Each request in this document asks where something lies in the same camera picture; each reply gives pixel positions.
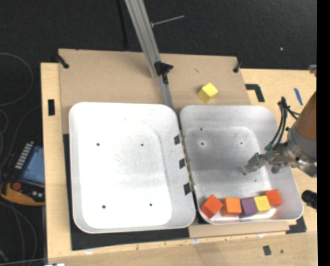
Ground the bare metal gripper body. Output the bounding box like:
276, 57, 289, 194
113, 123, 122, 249
265, 142, 317, 177

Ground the white plastic tray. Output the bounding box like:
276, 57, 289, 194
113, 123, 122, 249
68, 101, 197, 234
178, 104, 305, 226

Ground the red cube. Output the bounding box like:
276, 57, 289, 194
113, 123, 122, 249
199, 194, 225, 219
265, 189, 283, 207

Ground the yellow cube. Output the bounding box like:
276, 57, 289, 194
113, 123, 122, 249
197, 82, 219, 104
254, 195, 272, 213

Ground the purple cube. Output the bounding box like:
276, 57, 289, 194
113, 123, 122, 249
240, 197, 258, 217

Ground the orange cube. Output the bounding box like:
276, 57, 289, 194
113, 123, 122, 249
221, 197, 243, 217

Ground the brown cardboard board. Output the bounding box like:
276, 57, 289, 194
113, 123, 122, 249
58, 48, 296, 239

